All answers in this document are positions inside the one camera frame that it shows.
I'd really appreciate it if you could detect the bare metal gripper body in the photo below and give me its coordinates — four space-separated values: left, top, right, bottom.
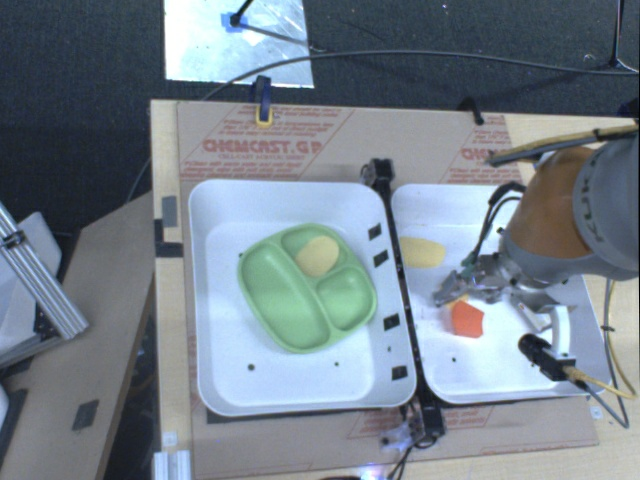
467 253 551 305

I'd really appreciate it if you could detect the orange toy wedge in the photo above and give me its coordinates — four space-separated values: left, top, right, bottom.
441 299 486 340

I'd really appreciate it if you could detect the yellow oval toy biscuit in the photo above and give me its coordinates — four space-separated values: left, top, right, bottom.
293 235 341 278
397 236 447 270

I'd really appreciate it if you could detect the white plastic tray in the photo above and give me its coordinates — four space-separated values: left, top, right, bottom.
188 178 418 417
390 183 614 406

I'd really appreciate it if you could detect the green divided plate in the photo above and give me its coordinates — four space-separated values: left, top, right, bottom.
236 222 379 355

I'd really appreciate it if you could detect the brown cardboard board, red print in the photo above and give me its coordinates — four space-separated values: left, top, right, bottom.
175 100 600 468

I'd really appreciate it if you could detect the black cylinder on white bracket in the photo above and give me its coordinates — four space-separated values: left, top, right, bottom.
517 305 577 383

